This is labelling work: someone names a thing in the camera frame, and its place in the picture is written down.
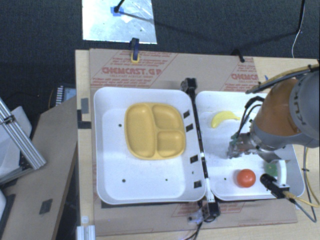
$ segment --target tomato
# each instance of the tomato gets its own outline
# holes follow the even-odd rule
[[[250,188],[256,182],[256,175],[250,169],[243,169],[237,174],[236,181],[241,187]]]

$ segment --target yellow banana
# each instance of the yellow banana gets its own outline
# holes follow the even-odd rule
[[[221,111],[213,117],[211,121],[211,127],[216,128],[218,125],[220,125],[222,121],[228,120],[228,119],[240,120],[240,117],[236,116],[231,111]]]

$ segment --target white cable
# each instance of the white cable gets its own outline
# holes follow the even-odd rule
[[[297,38],[301,32],[301,28],[302,28],[302,23],[304,22],[304,16],[305,16],[305,6],[303,6],[303,12],[302,12],[302,19],[301,19],[301,26],[298,30],[298,33],[296,33],[296,36],[295,36],[295,39],[294,39],[294,42],[293,42],[293,45],[292,45],[292,48],[291,48],[291,54],[292,54],[292,58],[294,58],[294,47],[295,47],[295,44],[296,44],[296,41],[297,41]]]

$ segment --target dark floor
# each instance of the dark floor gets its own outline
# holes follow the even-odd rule
[[[302,0],[151,1],[158,44],[141,50],[292,57]],[[75,83],[76,49],[128,48],[82,39],[82,0],[0,0],[0,10],[0,97],[10,109],[23,106],[32,122],[53,88]],[[320,0],[306,0],[295,57],[318,59],[319,39]]]

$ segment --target green object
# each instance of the green object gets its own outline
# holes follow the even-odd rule
[[[278,175],[277,166],[275,163],[266,163],[264,166],[265,173],[276,177]]]

